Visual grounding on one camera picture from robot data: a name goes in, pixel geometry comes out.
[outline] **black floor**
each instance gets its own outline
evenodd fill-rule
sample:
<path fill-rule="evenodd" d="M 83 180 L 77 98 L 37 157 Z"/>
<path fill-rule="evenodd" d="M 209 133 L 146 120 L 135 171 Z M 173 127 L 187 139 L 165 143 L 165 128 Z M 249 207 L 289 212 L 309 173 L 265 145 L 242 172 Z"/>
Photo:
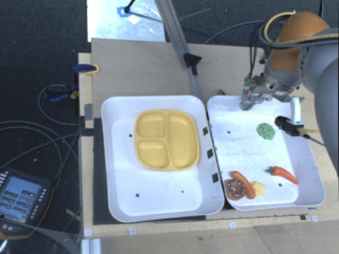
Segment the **black floor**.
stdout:
<path fill-rule="evenodd" d="M 311 11 L 318 13 L 320 0 L 173 0 L 178 16 L 211 10 L 183 19 L 186 39 L 204 43 L 217 32 L 235 24 L 267 20 L 282 11 Z M 325 0 L 324 20 L 338 27 L 339 0 Z M 70 68 L 77 63 L 79 52 L 90 52 L 87 43 L 86 0 L 0 0 L 0 123 L 26 121 L 48 127 L 61 136 L 75 134 L 78 126 L 54 123 L 44 117 L 38 108 L 40 92 L 53 84 L 76 83 Z M 215 38 L 210 44 L 248 45 L 253 26 L 244 25 Z M 56 103 L 41 101 L 43 110 L 53 119 L 78 123 L 77 100 L 69 98 Z M 17 155 L 32 149 L 48 138 L 34 129 L 37 125 L 3 123 L 0 125 L 0 166 Z M 52 138 L 49 130 L 43 129 Z M 72 143 L 73 137 L 67 138 Z M 58 141 L 63 160 L 68 148 Z M 56 148 L 50 144 L 33 150 L 13 161 L 11 167 L 52 179 L 59 170 Z M 79 233 L 80 224 L 66 213 L 77 212 L 79 203 L 78 162 L 71 154 L 62 172 L 50 209 L 41 227 L 56 231 Z M 11 253 L 68 253 L 62 247 L 52 251 L 55 241 L 36 232 L 25 240 L 9 242 Z"/>

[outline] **wooden table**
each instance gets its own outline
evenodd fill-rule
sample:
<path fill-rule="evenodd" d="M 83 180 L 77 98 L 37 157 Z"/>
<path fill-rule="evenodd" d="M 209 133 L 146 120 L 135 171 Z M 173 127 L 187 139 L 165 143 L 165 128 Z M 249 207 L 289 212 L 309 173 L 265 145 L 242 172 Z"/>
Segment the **wooden table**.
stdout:
<path fill-rule="evenodd" d="M 227 95 L 241 94 L 249 72 L 248 48 L 189 47 L 192 54 L 203 57 L 198 76 L 205 104 L 218 89 Z M 94 39 L 92 53 L 80 53 L 79 63 L 100 67 L 98 75 L 79 74 L 80 114 L 87 129 L 101 117 L 101 104 L 108 97 L 191 94 L 188 73 L 170 43 Z M 262 70 L 257 63 L 254 74 Z M 303 87 L 294 95 L 305 96 L 301 103 L 305 127 L 317 129 L 313 95 Z M 320 134 L 313 136 L 321 140 Z M 93 144 L 92 136 L 81 136 L 83 231 L 84 238 L 101 238 L 102 253 L 337 253 L 339 249 L 338 177 L 326 149 L 314 142 L 310 145 L 326 189 L 320 206 L 222 210 L 203 221 L 110 225 L 92 222 Z"/>

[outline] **blue tape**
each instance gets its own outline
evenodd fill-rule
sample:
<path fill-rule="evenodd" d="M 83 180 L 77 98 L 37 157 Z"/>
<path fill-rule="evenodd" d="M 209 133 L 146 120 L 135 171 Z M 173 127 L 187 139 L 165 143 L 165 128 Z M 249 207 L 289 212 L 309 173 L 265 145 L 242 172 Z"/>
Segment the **blue tape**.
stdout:
<path fill-rule="evenodd" d="M 119 6 L 117 7 L 117 12 L 118 12 L 118 15 L 122 18 L 126 18 L 126 17 L 129 17 L 131 16 L 132 14 L 130 13 L 125 13 L 123 10 L 124 10 L 124 6 Z"/>

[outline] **sausage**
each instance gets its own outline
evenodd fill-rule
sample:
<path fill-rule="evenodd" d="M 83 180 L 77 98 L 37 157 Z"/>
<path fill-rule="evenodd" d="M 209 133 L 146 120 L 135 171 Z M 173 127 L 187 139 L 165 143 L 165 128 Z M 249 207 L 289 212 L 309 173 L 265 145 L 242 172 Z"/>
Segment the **sausage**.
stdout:
<path fill-rule="evenodd" d="M 249 183 L 249 181 L 238 171 L 233 171 L 231 173 L 231 176 L 237 180 L 239 180 L 245 187 L 245 192 L 246 192 L 246 196 L 249 199 L 253 199 L 255 198 L 255 190 L 252 187 L 252 185 Z"/>

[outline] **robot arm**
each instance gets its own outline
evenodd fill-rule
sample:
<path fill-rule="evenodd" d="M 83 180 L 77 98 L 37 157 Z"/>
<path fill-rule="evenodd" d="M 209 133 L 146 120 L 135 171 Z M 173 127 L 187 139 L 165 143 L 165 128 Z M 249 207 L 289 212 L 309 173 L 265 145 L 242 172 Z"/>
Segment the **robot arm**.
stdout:
<path fill-rule="evenodd" d="M 326 37 L 338 34 L 317 15 L 299 12 L 291 15 L 282 27 L 278 42 Z M 322 41 L 319 45 L 273 49 L 264 73 L 254 76 L 248 90 L 243 90 L 243 110 L 264 100 L 276 98 L 290 102 L 290 93 L 303 84 L 315 95 L 315 111 L 327 152 L 338 173 L 338 41 Z"/>

